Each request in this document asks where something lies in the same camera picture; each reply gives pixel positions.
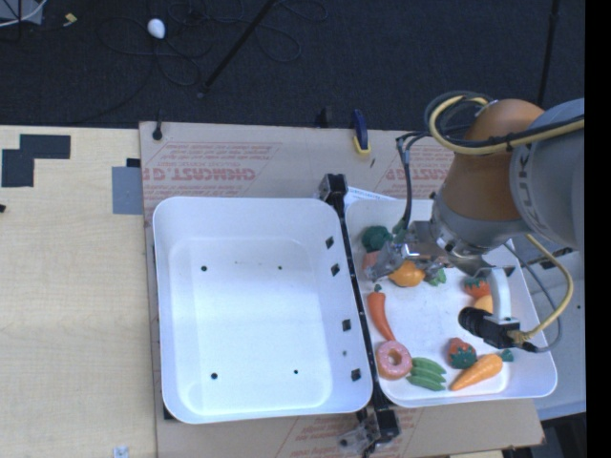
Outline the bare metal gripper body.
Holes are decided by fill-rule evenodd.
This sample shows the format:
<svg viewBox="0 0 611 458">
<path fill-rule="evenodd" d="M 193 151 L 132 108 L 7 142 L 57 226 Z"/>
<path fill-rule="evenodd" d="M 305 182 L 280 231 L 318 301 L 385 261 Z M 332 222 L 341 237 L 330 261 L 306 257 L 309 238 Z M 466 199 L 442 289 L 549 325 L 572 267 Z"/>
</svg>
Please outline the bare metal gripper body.
<svg viewBox="0 0 611 458">
<path fill-rule="evenodd" d="M 465 273 L 471 270 L 469 260 L 458 257 L 443 239 L 433 235 L 428 221 L 416 220 L 409 226 L 404 221 L 399 221 L 391 232 L 392 242 L 404 245 L 405 260 L 413 262 L 416 268 L 420 260 L 439 257 L 446 260 L 445 268 L 458 268 Z"/>
</svg>

